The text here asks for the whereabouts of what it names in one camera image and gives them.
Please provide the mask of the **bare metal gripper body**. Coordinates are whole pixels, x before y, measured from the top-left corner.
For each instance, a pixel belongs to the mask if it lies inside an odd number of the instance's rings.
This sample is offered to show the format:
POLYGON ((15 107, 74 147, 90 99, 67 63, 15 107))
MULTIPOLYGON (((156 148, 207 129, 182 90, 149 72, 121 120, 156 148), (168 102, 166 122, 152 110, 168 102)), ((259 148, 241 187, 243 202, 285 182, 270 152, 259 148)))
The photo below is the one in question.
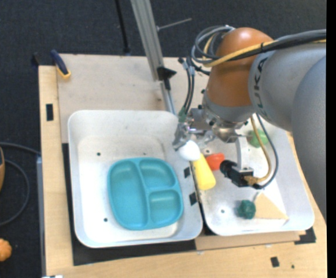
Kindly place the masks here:
POLYGON ((236 140, 236 130, 246 122, 246 107, 197 107, 184 113, 190 133, 211 133, 226 143, 236 140))

